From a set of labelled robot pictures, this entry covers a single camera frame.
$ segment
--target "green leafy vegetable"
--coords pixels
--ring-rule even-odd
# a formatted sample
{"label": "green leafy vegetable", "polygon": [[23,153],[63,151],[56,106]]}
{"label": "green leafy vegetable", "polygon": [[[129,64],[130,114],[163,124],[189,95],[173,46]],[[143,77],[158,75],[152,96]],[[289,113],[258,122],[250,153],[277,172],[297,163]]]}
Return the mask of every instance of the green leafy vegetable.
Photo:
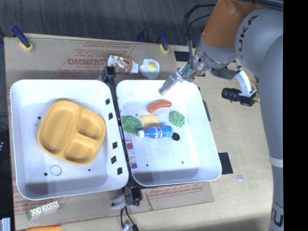
{"label": "green leafy vegetable", "polygon": [[123,116],[123,129],[127,133],[131,133],[137,135],[138,131],[142,129],[141,121],[136,119],[135,117]]}

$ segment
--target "table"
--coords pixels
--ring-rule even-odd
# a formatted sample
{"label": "table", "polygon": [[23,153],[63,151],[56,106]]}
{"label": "table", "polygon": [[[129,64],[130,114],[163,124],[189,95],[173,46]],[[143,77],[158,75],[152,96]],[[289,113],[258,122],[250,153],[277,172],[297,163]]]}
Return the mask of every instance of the table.
{"label": "table", "polygon": [[[187,52],[187,47],[169,45],[169,53],[161,52],[159,45],[137,42],[121,42],[111,40],[83,39],[70,37],[57,37],[47,35],[26,34],[29,41],[34,43],[33,52],[25,52],[18,46],[18,39],[6,38],[5,40],[5,60],[7,89],[9,93],[10,86],[25,78],[80,78],[82,69],[71,71],[67,62],[58,57],[63,52],[68,52],[72,42],[77,47],[70,49],[69,57],[82,58],[85,55],[104,58],[111,52],[118,55],[129,57],[135,62],[141,64],[144,58],[153,58],[160,63],[161,72],[158,79],[166,79],[173,74],[177,68],[182,67],[184,62],[178,62],[175,59],[175,51]],[[82,45],[76,42],[88,42],[88,49],[92,51],[82,51]],[[102,66],[98,68],[83,69],[83,77],[93,79],[98,78]],[[116,77],[116,83],[123,79],[144,79],[141,75],[119,74]],[[194,84],[200,88],[202,98],[206,101],[209,115],[211,118],[210,126],[213,132],[215,143],[219,153],[228,153],[232,174],[224,174],[218,180],[211,181],[208,196],[198,196],[204,203],[181,204],[178,198],[177,207],[159,209],[155,211],[144,210],[137,213],[137,210],[131,210],[131,218],[138,225],[141,231],[156,230],[266,230],[270,220],[270,210],[272,204],[273,181],[271,164],[269,161],[268,148],[263,129],[263,123],[260,113],[260,104],[256,103],[252,107],[246,107],[239,103],[230,103],[222,99],[221,91],[225,87],[237,88],[240,86],[236,79],[231,81],[210,76],[206,73],[205,77],[197,77]],[[10,99],[8,96],[9,115]],[[12,147],[12,121],[9,116],[11,154],[14,155]],[[15,179],[14,161],[13,180]],[[114,192],[106,192],[107,199],[102,200],[97,208],[102,208],[103,204],[108,203],[108,198],[114,197]],[[84,202],[81,200],[85,196],[74,196],[75,208],[81,207]],[[16,203],[14,195],[15,210],[20,208],[23,203]],[[144,203],[148,208],[151,203]],[[51,215],[65,215],[64,212],[57,211]],[[37,223],[29,223],[27,220],[20,221],[20,216],[16,221],[16,230],[22,230],[28,226],[43,226],[45,220],[50,220],[45,216],[44,220]],[[83,220],[74,220],[63,222],[63,231],[119,231],[120,217],[118,214],[113,217],[98,215],[98,219],[84,218]]]}

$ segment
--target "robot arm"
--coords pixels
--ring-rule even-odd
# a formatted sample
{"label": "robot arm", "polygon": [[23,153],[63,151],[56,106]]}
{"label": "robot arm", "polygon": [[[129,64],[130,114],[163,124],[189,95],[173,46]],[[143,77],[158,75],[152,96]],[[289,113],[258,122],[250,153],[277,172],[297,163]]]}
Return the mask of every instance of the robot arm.
{"label": "robot arm", "polygon": [[269,230],[283,231],[283,3],[268,1],[277,5],[273,9],[260,6],[256,2],[259,0],[252,1],[255,5],[240,0],[219,0],[194,56],[165,81],[159,92],[163,95],[178,81],[191,82],[207,70],[211,75],[225,79],[236,77],[240,82],[242,91],[224,89],[224,98],[251,99],[255,92],[244,72],[226,68],[235,59],[259,78],[261,114],[274,182]]}

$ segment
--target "yellow clamp tip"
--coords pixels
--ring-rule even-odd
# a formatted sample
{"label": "yellow clamp tip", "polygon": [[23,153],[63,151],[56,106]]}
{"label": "yellow clamp tip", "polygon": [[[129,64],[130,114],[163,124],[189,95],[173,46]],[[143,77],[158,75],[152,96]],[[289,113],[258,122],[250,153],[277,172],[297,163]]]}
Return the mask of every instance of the yellow clamp tip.
{"label": "yellow clamp tip", "polygon": [[33,44],[31,44],[30,42],[29,42],[29,44],[30,44],[30,46],[29,46],[29,47],[26,47],[22,42],[19,42],[19,45],[20,45],[24,50],[26,50],[26,51],[30,51],[30,50],[32,50],[32,48],[33,48]]}
{"label": "yellow clamp tip", "polygon": [[160,44],[159,47],[160,47],[160,49],[162,50],[163,53],[167,54],[169,52],[169,47],[168,47],[168,50],[165,50],[162,44]]}

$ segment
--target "black hole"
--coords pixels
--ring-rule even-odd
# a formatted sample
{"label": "black hole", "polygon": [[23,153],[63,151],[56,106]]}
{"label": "black hole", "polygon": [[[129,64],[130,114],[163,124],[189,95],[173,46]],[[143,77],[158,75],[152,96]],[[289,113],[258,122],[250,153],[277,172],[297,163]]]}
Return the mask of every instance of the black hole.
{"label": "black hole", "polygon": [[114,164],[116,162],[116,156],[113,156],[112,158],[111,158],[111,164]]}
{"label": "black hole", "polygon": [[120,175],[120,174],[122,174],[123,173],[123,170],[122,170],[122,168],[120,167],[120,168],[118,168],[117,169],[117,175]]}
{"label": "black hole", "polygon": [[173,133],[173,134],[172,134],[172,139],[175,140],[175,141],[179,141],[179,140],[180,140],[179,134]]}

